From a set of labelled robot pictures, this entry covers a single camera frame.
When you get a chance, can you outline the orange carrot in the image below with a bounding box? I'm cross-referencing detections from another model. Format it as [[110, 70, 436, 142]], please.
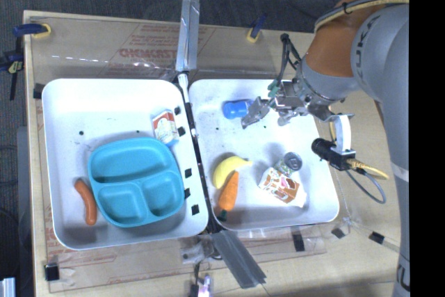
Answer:
[[216, 170, 241, 222]]

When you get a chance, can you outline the white and brown carton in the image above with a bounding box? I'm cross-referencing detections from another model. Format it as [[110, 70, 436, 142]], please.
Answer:
[[257, 166, 308, 209]]

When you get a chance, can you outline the blue bottle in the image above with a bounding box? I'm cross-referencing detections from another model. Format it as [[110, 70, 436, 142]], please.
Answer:
[[222, 98, 254, 120]]

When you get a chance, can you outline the small red and white carton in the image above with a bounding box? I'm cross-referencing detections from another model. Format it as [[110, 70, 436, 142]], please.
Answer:
[[151, 109, 181, 147]]

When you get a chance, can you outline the white plastic tray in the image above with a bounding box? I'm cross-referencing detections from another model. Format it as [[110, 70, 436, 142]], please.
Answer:
[[41, 77, 210, 251], [187, 78, 341, 232]]

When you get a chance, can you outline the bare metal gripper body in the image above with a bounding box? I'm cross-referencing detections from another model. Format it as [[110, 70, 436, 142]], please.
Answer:
[[269, 79, 335, 120]]

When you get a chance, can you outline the brown cardboard board red print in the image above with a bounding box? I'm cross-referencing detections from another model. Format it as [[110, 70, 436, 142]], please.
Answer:
[[29, 17, 350, 294]]

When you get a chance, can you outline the orange sausage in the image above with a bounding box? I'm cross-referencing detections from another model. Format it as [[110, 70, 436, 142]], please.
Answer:
[[74, 177, 99, 227]]

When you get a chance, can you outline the blue divided plate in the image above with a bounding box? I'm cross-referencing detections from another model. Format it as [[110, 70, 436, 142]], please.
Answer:
[[86, 136, 186, 229]]

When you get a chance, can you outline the yellow banana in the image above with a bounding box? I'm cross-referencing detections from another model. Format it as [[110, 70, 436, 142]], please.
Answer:
[[212, 154, 254, 190]]

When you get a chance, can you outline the small green can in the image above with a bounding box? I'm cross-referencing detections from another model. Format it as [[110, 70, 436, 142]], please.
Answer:
[[273, 151, 304, 179]]

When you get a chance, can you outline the black cylinder on white bracket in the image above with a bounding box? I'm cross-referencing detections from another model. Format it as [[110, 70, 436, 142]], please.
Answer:
[[310, 113, 357, 172]]

